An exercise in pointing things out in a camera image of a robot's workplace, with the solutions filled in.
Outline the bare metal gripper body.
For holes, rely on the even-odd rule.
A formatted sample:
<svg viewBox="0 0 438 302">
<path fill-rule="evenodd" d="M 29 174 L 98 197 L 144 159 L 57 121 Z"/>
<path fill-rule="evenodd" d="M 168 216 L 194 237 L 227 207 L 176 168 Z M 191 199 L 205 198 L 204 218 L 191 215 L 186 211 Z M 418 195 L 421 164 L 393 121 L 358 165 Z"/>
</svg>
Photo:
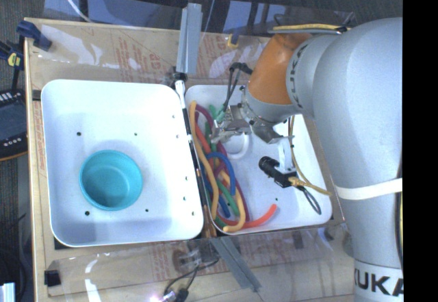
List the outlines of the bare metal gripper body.
<svg viewBox="0 0 438 302">
<path fill-rule="evenodd" d="M 251 134 L 254 129 L 261 127 L 258 120 L 249 118 L 245 114 L 241 103 L 228 105 L 218 126 L 226 135 Z"/>
</svg>

